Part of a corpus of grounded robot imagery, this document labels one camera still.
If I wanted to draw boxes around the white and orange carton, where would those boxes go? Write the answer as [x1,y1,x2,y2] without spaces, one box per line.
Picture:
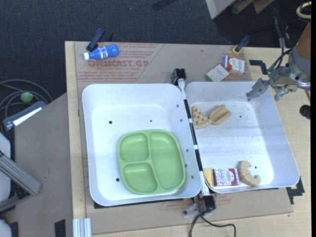
[222,55,246,75]

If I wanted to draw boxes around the white plastic tray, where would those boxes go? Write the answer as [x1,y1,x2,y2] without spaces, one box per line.
[81,83,203,207]
[184,80,301,195]

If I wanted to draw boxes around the beige toy croissant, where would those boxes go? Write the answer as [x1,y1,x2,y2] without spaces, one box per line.
[237,160,262,188]

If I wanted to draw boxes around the green and white patterned packet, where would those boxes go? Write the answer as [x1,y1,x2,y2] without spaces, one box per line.
[204,63,231,82]

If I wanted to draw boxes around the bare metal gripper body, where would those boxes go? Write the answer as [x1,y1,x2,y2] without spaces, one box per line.
[268,66,312,90]

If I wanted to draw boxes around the yellow toy cheese wedge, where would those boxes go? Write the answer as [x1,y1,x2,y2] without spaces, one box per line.
[203,167,216,189]

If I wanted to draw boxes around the thin black and white rod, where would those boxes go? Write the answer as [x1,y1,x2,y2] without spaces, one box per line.
[178,78,210,196]

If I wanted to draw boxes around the red and white carton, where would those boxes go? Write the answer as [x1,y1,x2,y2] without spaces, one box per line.
[213,167,240,187]

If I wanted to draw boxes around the toy hot dog bun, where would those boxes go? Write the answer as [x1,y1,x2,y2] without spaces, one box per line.
[207,104,232,126]

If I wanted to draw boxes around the brown cardboard board red print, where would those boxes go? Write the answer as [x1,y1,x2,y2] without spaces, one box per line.
[74,41,295,235]

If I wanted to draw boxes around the toy pizza slice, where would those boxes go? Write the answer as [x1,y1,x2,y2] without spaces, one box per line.
[191,105,213,130]

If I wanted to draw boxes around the black block with thin wires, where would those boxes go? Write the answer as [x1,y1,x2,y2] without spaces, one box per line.
[183,194,218,219]
[167,68,187,85]

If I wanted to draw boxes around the green divided plate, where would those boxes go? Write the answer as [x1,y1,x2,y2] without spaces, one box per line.
[117,129,187,196]

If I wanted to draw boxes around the black cylinder on white bracket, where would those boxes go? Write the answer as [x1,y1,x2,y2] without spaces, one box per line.
[299,104,312,120]

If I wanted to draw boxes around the blue bottle white cap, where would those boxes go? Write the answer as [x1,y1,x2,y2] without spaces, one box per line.
[82,43,120,61]

